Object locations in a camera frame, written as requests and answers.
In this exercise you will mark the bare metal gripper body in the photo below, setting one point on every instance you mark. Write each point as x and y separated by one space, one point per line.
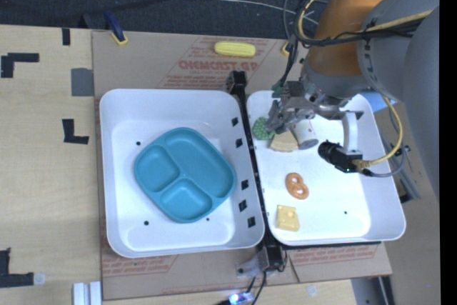
298 103

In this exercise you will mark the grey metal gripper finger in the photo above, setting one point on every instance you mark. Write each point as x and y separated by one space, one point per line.
272 117
286 125

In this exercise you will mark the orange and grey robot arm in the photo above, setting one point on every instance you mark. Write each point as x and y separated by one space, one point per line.
392 57

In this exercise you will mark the green dotted toy vegetable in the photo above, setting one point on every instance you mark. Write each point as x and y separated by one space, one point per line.
260 129

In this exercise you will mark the tan bread slice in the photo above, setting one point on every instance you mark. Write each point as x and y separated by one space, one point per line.
282 144

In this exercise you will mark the white cup with orange dots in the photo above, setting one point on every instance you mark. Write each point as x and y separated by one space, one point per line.
305 134

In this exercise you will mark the thin black rod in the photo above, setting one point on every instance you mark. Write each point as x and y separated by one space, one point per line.
254 160

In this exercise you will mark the orange pretzel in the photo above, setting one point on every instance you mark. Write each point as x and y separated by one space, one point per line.
297 185

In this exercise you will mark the yellow corn cob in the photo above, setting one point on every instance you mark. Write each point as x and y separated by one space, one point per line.
235 49

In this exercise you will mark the yellow cheese wedge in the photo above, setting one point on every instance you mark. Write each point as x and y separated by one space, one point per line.
287 218

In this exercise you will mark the white plastic tray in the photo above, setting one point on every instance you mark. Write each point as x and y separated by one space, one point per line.
128 107
339 203

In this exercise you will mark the blue divided plate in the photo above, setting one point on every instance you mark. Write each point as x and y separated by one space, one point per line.
185 175

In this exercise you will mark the brown cardboard board red print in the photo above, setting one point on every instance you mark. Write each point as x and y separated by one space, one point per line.
150 60

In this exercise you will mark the black cylinder on white bracket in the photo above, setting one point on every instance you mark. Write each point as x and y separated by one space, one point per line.
335 153

